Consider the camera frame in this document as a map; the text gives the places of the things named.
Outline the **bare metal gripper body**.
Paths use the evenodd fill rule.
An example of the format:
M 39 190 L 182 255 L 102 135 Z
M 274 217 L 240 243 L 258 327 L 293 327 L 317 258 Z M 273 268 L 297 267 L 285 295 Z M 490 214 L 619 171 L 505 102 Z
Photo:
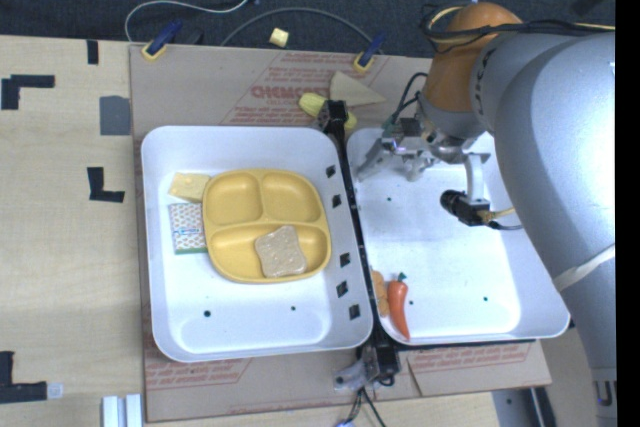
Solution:
M 427 118 L 388 118 L 382 125 L 381 162 L 393 157 L 423 162 L 461 164 L 465 151 L 485 132 L 479 123 L 463 126 L 461 134 L 451 134 Z

